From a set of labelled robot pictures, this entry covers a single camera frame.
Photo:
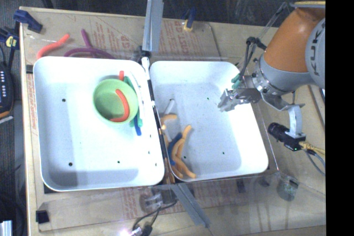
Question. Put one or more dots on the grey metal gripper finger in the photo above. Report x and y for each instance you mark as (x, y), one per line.
(226, 106)
(227, 94)

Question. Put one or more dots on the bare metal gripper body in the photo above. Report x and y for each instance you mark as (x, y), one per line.
(249, 92)

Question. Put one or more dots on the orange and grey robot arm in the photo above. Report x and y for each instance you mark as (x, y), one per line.
(287, 44)

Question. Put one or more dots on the white plastic tray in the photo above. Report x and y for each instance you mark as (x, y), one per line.
(215, 132)
(83, 146)

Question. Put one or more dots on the brown cardboard board red print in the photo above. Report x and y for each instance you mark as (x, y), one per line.
(179, 36)

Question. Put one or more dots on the thin black and white rod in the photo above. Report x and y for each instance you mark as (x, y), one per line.
(150, 88)

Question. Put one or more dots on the green bowl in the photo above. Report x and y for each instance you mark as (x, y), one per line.
(106, 99)

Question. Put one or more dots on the black cylinder on white bracket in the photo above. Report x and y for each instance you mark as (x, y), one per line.
(285, 134)

